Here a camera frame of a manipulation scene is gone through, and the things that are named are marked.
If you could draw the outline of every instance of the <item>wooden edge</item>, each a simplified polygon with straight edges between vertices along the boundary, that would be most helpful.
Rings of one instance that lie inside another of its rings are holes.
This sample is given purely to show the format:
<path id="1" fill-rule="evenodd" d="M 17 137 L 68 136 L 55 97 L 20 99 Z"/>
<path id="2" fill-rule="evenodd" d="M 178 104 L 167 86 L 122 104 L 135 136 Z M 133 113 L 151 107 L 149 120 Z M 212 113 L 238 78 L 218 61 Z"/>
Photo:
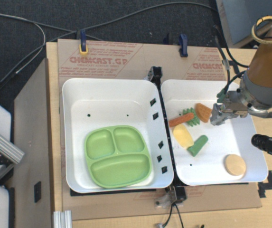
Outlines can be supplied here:
<path id="1" fill-rule="evenodd" d="M 58 57 L 57 43 L 46 44 L 46 81 L 47 81 L 47 111 L 49 134 L 49 171 L 51 209 L 63 211 L 62 200 L 62 172 L 61 172 L 61 144 L 60 144 L 60 113 L 59 113 L 59 81 L 58 81 Z"/>

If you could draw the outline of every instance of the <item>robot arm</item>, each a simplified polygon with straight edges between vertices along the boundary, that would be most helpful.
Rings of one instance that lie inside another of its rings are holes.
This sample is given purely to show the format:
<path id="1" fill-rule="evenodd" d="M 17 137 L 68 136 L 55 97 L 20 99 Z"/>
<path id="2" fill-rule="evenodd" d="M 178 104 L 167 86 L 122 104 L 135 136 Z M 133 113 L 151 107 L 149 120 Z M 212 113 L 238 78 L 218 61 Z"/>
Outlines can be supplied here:
<path id="1" fill-rule="evenodd" d="M 271 16 L 257 21 L 258 26 L 264 20 L 272 20 Z M 221 125 L 226 119 L 246 117 L 248 114 L 261 118 L 272 118 L 272 27 L 264 39 L 259 38 L 252 29 L 254 39 L 261 44 L 249 68 L 243 73 L 240 86 L 236 91 L 221 92 L 218 103 L 214 104 L 212 125 Z M 256 134 L 252 144 L 272 154 L 272 138 Z"/>

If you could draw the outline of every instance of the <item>orange toy food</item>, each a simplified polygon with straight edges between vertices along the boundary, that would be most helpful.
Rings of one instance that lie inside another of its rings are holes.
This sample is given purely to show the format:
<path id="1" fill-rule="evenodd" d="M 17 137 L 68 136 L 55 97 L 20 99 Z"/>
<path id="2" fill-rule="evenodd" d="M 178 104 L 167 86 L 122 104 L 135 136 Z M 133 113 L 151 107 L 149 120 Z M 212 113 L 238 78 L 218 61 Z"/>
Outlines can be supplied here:
<path id="1" fill-rule="evenodd" d="M 204 123 L 207 123 L 212 113 L 212 109 L 208 108 L 207 106 L 201 103 L 197 103 L 195 106 L 195 112 L 201 121 L 203 121 Z"/>
<path id="2" fill-rule="evenodd" d="M 185 123 L 189 120 L 192 120 L 193 118 L 194 118 L 193 113 L 187 113 L 187 114 L 177 117 L 175 119 L 169 120 L 169 127 L 177 126 L 178 124 Z"/>

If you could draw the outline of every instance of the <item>blue clamp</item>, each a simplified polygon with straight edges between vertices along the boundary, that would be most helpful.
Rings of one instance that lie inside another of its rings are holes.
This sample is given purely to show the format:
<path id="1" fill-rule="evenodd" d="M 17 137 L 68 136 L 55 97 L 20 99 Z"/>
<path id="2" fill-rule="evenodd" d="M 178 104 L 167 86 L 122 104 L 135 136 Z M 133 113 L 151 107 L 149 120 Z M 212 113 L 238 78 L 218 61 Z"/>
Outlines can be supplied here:
<path id="1" fill-rule="evenodd" d="M 80 30 L 80 40 L 81 40 L 81 44 L 79 45 L 80 54 L 84 56 L 88 53 L 85 29 Z"/>
<path id="2" fill-rule="evenodd" d="M 185 34 L 179 36 L 179 45 L 181 45 L 179 49 L 180 56 L 188 57 L 188 37 Z"/>

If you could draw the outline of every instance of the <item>toy carrot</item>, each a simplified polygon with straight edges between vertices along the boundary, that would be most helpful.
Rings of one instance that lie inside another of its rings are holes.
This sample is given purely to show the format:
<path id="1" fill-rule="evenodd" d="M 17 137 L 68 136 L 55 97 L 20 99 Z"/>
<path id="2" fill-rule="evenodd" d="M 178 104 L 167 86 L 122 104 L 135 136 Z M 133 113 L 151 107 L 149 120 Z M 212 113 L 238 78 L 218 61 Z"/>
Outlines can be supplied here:
<path id="1" fill-rule="evenodd" d="M 192 120 L 193 118 L 194 118 L 194 114 L 192 112 L 187 113 L 175 119 L 169 120 L 169 127 L 177 126 L 178 124 L 185 123 L 189 120 Z"/>

